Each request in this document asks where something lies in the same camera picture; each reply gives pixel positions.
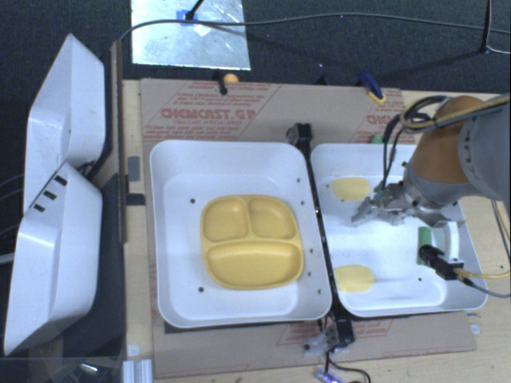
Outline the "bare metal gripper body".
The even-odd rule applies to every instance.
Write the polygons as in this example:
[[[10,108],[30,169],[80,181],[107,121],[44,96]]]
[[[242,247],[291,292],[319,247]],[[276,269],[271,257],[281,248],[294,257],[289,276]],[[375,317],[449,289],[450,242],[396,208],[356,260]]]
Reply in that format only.
[[[388,184],[381,195],[373,199],[373,203],[376,214],[384,219],[387,219],[388,211],[405,211],[407,217],[420,219],[433,228],[464,220],[457,204],[431,201],[408,183]]]

